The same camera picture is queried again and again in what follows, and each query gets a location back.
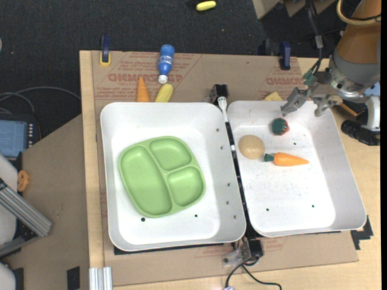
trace white bottle cap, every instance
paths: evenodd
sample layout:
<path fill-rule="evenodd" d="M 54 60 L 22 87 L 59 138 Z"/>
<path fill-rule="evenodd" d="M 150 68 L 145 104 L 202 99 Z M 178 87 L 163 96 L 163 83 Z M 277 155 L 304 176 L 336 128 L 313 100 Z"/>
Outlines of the white bottle cap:
<path fill-rule="evenodd" d="M 160 75 L 158 77 L 158 82 L 160 84 L 166 84 L 168 82 L 168 76 L 167 75 Z"/>

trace black floor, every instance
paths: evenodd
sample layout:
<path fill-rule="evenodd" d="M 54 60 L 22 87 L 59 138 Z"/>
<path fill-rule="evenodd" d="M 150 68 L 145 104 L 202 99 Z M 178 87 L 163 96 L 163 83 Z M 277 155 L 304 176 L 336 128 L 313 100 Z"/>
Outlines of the black floor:
<path fill-rule="evenodd" d="M 80 94 L 79 50 L 98 50 L 109 33 L 111 50 L 158 51 L 165 43 L 176 52 L 255 55 L 270 39 L 286 40 L 292 56 L 318 57 L 307 13 L 290 18 L 279 4 L 258 20 L 252 0 L 216 0 L 198 13 L 195 0 L 0 0 L 0 112 L 31 112 L 19 97 L 5 92 L 37 86 Z M 319 15 L 323 31 L 344 27 L 335 6 Z M 339 33 L 328 33 L 332 42 Z M 328 57 L 333 48 L 326 47 Z M 80 102 L 52 89 L 23 93 L 32 102 L 42 136 L 80 114 Z"/>

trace wooden table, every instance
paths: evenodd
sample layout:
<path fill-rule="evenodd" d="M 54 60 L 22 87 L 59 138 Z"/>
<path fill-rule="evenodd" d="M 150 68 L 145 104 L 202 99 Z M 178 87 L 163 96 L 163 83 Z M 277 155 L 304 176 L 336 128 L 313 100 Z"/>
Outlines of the wooden table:
<path fill-rule="evenodd" d="M 316 59 L 298 62 L 304 73 Z M 327 66 L 323 61 L 321 68 Z M 83 137 L 85 145 L 85 174 L 90 268 L 103 268 L 101 207 L 96 144 L 96 115 L 94 111 L 93 69 L 91 53 L 80 52 L 82 90 Z M 334 110 L 338 127 L 346 117 Z M 380 146 L 367 146 L 341 134 L 356 183 L 365 204 L 373 230 L 371 240 L 361 241 L 359 261 L 340 265 L 285 269 L 255 273 L 263 281 L 280 283 L 283 289 L 381 289 L 381 234 L 380 234 Z M 115 289 L 171 290 L 171 289 L 223 289 L 227 276 L 178 280 L 144 285 L 121 286 Z M 231 285 L 237 290 L 275 289 L 274 286 L 257 285 L 247 274 L 233 275 Z"/>

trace toy sink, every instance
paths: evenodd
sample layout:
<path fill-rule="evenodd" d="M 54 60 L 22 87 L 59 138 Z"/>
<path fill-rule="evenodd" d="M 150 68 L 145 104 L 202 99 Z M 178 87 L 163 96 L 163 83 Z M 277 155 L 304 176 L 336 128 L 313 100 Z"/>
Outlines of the toy sink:
<path fill-rule="evenodd" d="M 270 123 L 282 116 L 283 104 L 229 105 L 235 160 L 223 115 L 212 104 L 105 106 L 100 122 L 113 244 L 141 251 L 235 242 L 246 231 L 245 211 L 267 237 L 362 227 L 365 210 L 332 113 L 315 117 L 308 101 L 286 116 L 290 131 L 274 135 Z M 310 163 L 279 167 L 247 159 L 238 149 L 247 134 L 261 138 L 267 153 Z"/>

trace orange ring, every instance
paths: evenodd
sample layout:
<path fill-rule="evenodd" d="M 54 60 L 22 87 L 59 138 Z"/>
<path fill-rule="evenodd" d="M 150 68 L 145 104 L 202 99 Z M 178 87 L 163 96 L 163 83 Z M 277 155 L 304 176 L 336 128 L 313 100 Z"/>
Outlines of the orange ring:
<path fill-rule="evenodd" d="M 23 192 L 29 183 L 28 173 L 25 170 L 21 170 L 18 174 L 18 192 Z"/>

